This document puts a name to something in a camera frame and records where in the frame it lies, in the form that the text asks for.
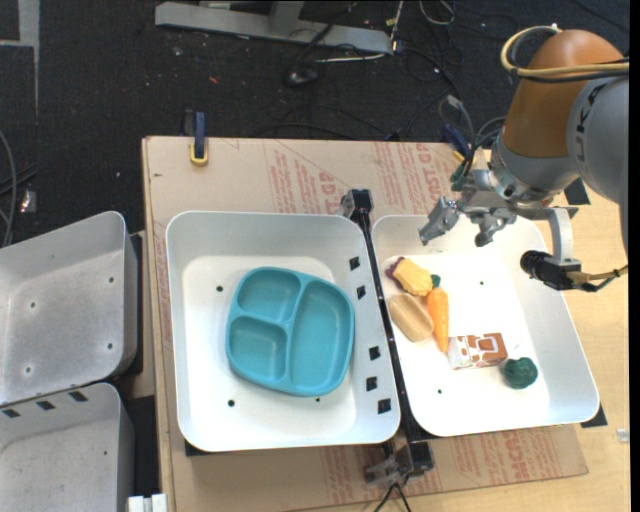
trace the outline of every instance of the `black floor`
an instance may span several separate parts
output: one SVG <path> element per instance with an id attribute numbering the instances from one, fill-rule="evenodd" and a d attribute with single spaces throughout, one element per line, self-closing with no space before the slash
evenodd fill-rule
<path id="1" fill-rule="evenodd" d="M 586 29 L 623 53 L 630 40 L 630 0 L 448 2 L 448 25 L 427 21 L 420 2 L 404 2 L 398 34 L 417 52 L 320 65 L 317 82 L 292 89 L 283 75 L 302 46 L 157 28 L 157 3 L 41 0 L 37 107 L 33 50 L 0 46 L 0 130 L 24 178 L 18 201 L 26 192 L 36 198 L 18 209 L 14 243 L 105 210 L 123 213 L 131 232 L 143 229 L 140 141 L 179 134 L 185 109 L 205 112 L 214 137 L 434 142 L 447 93 L 476 127 L 506 114 L 517 81 L 499 52 L 518 30 Z M 0 0 L 0 39 L 19 37 L 17 5 Z M 307 2 L 303 17 L 331 21 L 345 5 Z M 397 6 L 357 2 L 339 23 L 389 32 L 385 20 Z M 450 16 L 441 2 L 422 7 L 435 21 Z M 316 47 L 305 58 L 346 52 Z M 0 146 L 0 193 L 9 176 Z M 0 198 L 4 212 L 10 198 Z"/>

